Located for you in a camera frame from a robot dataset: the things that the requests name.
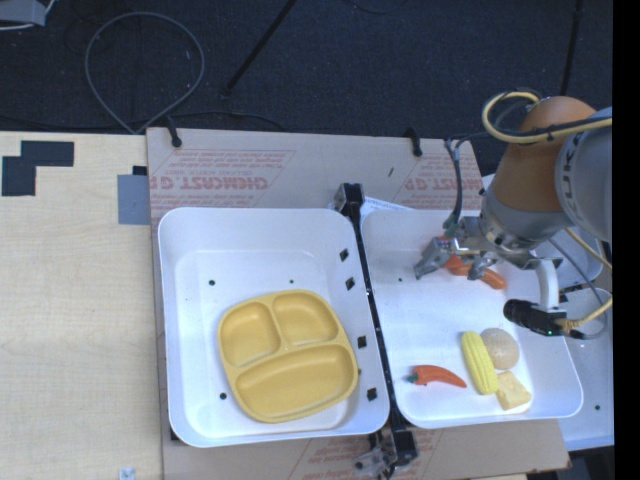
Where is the yellow corn cob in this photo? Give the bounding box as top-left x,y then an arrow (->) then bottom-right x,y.
459,330 -> 500,396

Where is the brown cardboard board red print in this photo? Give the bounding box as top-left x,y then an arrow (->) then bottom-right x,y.
144,127 -> 572,480

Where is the black cylinder on white bracket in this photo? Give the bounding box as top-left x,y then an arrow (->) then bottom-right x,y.
502,258 -> 569,338

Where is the thin black rod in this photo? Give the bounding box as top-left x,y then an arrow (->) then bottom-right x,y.
348,202 -> 409,432

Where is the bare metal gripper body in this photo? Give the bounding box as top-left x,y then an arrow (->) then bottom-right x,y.
435,215 -> 547,269

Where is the white plastic tray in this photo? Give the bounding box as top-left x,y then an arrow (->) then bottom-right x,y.
360,208 -> 585,430
157,206 -> 391,449

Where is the yellow divided plate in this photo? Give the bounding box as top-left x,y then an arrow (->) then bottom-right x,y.
216,288 -> 360,424

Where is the orange carrot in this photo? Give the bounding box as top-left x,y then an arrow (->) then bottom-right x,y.
405,364 -> 468,389

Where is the yellow cheese wedge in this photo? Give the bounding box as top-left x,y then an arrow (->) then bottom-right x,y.
495,370 -> 533,412

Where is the beige bread roll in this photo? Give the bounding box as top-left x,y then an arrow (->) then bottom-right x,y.
479,327 -> 521,371

